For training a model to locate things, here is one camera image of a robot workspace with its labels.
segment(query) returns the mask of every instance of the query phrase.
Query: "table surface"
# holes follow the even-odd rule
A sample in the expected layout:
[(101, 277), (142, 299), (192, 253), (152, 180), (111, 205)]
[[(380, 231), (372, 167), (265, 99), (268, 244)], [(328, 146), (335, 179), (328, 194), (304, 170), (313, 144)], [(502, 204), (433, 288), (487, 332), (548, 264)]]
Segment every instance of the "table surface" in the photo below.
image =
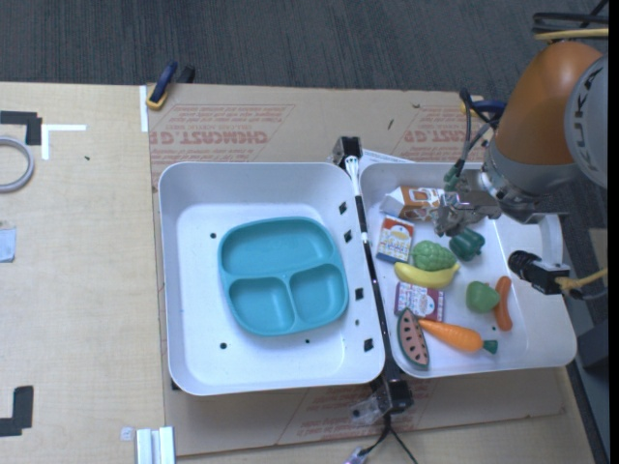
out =
[[(138, 86), (0, 83), (0, 110), (35, 111), (52, 131), (49, 159), (0, 194), (0, 223), (17, 232), (0, 264), (0, 419), (13, 391), (33, 386), (33, 426), (0, 438), (7, 463), (133, 462), (123, 428), (165, 425), (149, 136)], [(0, 126), (0, 134), (20, 135)], [(0, 183), (22, 160), (0, 148)], [(565, 368), (556, 416), (401, 434), (420, 464), (593, 462)], [(204, 463), (340, 463), (354, 441), (239, 450)], [(410, 462), (394, 438), (371, 462)]]

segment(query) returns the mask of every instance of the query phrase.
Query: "toy carrot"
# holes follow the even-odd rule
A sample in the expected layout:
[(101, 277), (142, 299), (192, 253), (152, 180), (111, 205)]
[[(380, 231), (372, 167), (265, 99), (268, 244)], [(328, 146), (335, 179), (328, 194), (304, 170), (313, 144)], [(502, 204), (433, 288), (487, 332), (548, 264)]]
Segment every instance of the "toy carrot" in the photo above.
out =
[(490, 354), (495, 354), (498, 348), (496, 340), (483, 340), (482, 336), (473, 329), (426, 318), (418, 318), (417, 321), (424, 330), (462, 351), (477, 352), (480, 349), (486, 349)]
[(496, 290), (501, 297), (498, 304), (494, 307), (494, 319), (496, 320), (496, 325), (503, 332), (508, 332), (514, 325), (512, 323), (510, 311), (507, 307), (507, 298), (510, 295), (511, 288), (512, 280), (505, 275), (499, 277), (496, 281), (496, 286), (494, 287), (494, 290)]

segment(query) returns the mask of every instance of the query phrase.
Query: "watermelon slice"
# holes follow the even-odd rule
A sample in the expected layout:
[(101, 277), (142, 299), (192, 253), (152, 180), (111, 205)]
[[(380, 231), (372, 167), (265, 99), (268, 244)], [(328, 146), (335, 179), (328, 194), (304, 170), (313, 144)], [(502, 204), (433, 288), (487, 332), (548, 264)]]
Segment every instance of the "watermelon slice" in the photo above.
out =
[(419, 326), (417, 317), (408, 307), (398, 318), (398, 341), (404, 356), (420, 368), (427, 368), (429, 355), (427, 353), (424, 331)]

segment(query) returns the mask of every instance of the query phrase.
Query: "yellow banana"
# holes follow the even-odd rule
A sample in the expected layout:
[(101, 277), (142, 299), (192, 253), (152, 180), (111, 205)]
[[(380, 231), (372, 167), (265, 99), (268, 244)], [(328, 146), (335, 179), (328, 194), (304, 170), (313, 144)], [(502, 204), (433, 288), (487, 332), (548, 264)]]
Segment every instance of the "yellow banana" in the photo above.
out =
[(403, 282), (414, 283), (428, 289), (443, 289), (447, 287), (454, 278), (454, 274), (460, 268), (456, 262), (453, 267), (436, 272), (427, 272), (408, 263), (397, 262), (394, 265), (396, 275)]

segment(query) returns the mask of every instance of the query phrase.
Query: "blue divided plate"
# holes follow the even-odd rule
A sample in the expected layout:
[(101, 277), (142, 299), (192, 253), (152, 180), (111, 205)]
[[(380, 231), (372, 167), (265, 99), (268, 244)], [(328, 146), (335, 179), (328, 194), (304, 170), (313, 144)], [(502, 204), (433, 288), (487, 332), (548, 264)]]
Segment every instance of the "blue divided plate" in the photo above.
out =
[(268, 218), (234, 227), (222, 237), (218, 258), (232, 314), (253, 334), (321, 327), (348, 306), (338, 248), (311, 218)]

